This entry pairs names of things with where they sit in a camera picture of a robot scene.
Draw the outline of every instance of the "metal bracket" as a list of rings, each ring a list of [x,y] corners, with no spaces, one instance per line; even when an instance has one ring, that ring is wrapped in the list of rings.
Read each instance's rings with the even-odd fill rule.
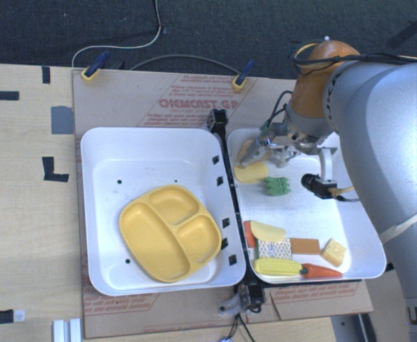
[[[79,318],[53,321],[51,340],[53,342],[81,342],[81,322]]]
[[[217,133],[219,131],[224,132],[228,122],[229,119],[227,118],[227,113],[224,109],[212,109],[208,115],[205,127],[211,133]]]
[[[300,152],[291,145],[277,145],[276,143],[270,143],[265,147],[271,150],[273,154],[277,156],[278,161],[276,166],[278,168],[284,167],[292,158],[300,154]]]
[[[321,162],[321,181],[333,181],[333,166],[331,156],[336,152],[335,147],[319,147],[317,148],[317,155]]]
[[[247,309],[256,309],[265,302],[261,285],[238,285],[237,293],[230,299],[218,303],[220,316],[236,316]]]

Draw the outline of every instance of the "yellow divided plate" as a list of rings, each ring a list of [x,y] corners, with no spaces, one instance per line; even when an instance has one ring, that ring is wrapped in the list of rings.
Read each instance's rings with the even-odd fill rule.
[[[154,189],[120,214],[130,252],[154,279],[175,282],[196,272],[221,247],[221,233],[207,209],[184,187]]]

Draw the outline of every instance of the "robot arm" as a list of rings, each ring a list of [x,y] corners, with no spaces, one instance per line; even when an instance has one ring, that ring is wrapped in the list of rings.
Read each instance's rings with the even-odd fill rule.
[[[313,48],[308,59],[299,60],[307,48]],[[338,41],[295,50],[303,69],[284,120],[264,124],[242,164],[276,135],[315,155],[338,133],[352,185],[401,283],[410,339],[417,341],[417,59],[373,56]]]

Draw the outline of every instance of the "black cable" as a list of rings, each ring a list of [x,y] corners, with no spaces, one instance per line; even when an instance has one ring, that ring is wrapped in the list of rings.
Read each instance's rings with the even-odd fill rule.
[[[307,41],[300,43],[295,47],[289,46],[289,58],[291,62],[297,67],[300,75],[307,76],[315,71],[324,70],[335,63],[346,61],[360,61],[360,62],[376,62],[376,63],[389,63],[394,65],[403,65],[407,63],[417,63],[417,57],[398,56],[390,53],[368,53],[363,55],[347,55],[347,56],[335,56],[329,58],[320,58],[314,60],[298,58],[299,54],[308,48],[315,47],[317,44],[322,43],[324,40]],[[302,68],[311,68],[310,66],[317,65],[319,63],[327,63],[322,67],[316,67],[309,72],[302,73]]]
[[[360,202],[360,199],[347,199],[345,197],[342,197],[341,195],[338,195],[335,197],[336,200],[340,202]]]
[[[273,118],[275,118],[278,114],[280,114],[280,113],[282,113],[283,111],[285,111],[285,108],[282,108],[282,109],[280,109],[280,110],[278,110],[278,111],[277,111],[277,109],[278,109],[279,102],[281,101],[281,99],[283,99],[284,95],[286,95],[286,94],[292,94],[292,91],[285,90],[285,91],[283,91],[283,92],[281,93],[281,95],[278,97],[277,102],[274,104],[274,108],[273,108],[272,114],[271,114],[271,115],[270,115],[270,117],[267,119],[267,124],[268,124],[268,125],[272,124],[272,120],[273,120]]]
[[[258,305],[255,308],[249,308],[248,310],[251,311],[252,313],[258,314],[258,313],[260,313],[262,311],[262,306],[261,305]]]
[[[221,342],[227,342],[228,340],[230,340],[237,332],[238,330],[238,321],[240,321],[240,323],[242,324],[243,328],[245,329],[247,335],[249,336],[249,338],[251,339],[251,342],[255,342],[254,338],[252,337],[252,334],[249,332],[249,329],[246,327],[246,324],[244,323],[242,316],[240,313],[238,313],[235,318],[234,321],[232,323],[232,327],[230,327],[230,331],[229,334],[227,334],[222,340]]]
[[[244,324],[244,321],[242,319],[241,314],[238,314],[238,318],[240,319],[240,322],[242,322],[243,328],[245,329],[246,333],[248,333],[249,338],[251,339],[252,342],[255,342],[251,333],[249,332],[249,329],[246,327],[246,324]]]
[[[147,65],[148,63],[158,61],[158,60],[163,60],[163,59],[169,59],[169,58],[191,58],[191,59],[195,59],[195,60],[206,61],[206,62],[213,63],[215,65],[222,66],[222,67],[226,68],[227,70],[230,70],[233,73],[236,73],[237,75],[240,74],[240,71],[238,71],[236,68],[233,68],[232,66],[226,65],[223,62],[219,62],[219,61],[213,60],[211,58],[206,58],[206,57],[202,57],[202,56],[195,56],[195,55],[191,55],[191,54],[168,54],[168,55],[164,55],[164,56],[158,56],[158,57],[150,58],[149,60],[146,60],[146,61],[143,61],[143,62],[140,62],[140,63],[136,64],[130,70],[134,71],[141,66]]]

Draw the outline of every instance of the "toy carrot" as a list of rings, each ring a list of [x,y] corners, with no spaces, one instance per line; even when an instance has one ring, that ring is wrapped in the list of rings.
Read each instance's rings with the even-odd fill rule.
[[[256,237],[254,237],[252,230],[251,230],[251,223],[249,220],[243,222],[244,227],[244,236],[246,238],[246,243],[248,243],[249,248],[256,247]]]
[[[343,274],[337,270],[329,269],[328,267],[318,266],[314,264],[302,264],[303,268],[300,274],[305,279],[312,279],[314,277],[340,277]]]

